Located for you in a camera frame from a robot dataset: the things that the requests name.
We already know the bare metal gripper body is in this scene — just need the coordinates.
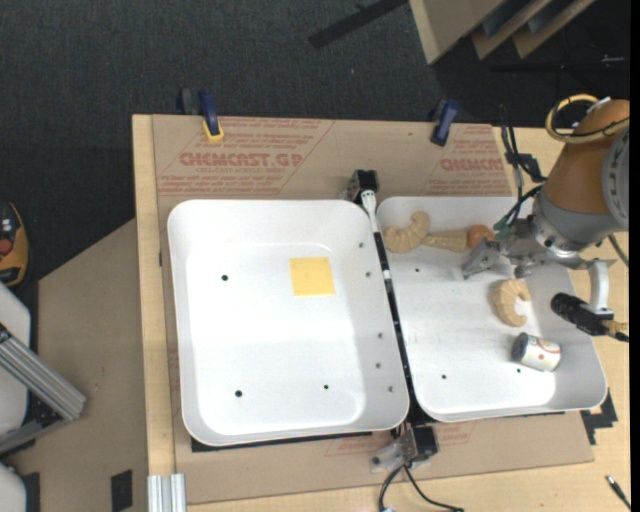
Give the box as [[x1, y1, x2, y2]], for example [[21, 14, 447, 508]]
[[498, 217, 597, 270]]

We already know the beige toy croissant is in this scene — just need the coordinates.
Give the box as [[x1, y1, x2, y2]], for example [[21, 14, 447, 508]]
[[382, 210, 432, 255], [489, 278, 532, 328]]

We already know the beige cone with orange top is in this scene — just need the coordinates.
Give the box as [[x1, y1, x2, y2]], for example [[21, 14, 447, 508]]
[[422, 224, 497, 253]]

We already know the white plastic tray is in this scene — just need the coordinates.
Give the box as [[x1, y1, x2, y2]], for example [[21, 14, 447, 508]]
[[166, 198, 411, 447], [375, 195, 609, 424]]

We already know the white can with black lid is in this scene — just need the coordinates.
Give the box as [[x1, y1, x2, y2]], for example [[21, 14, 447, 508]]
[[510, 331, 562, 374]]

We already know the thin black and white rod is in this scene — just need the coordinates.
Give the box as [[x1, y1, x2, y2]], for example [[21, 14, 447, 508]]
[[360, 189, 417, 427]]

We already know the yellow cheese slice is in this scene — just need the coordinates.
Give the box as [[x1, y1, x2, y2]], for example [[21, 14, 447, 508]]
[[288, 256, 336, 298]]

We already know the brown cardboard board red print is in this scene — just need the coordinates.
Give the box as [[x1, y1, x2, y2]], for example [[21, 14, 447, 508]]
[[151, 114, 596, 505]]

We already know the black cylinder on white bracket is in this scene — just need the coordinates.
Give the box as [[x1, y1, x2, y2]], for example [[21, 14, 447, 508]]
[[549, 259, 619, 338]]

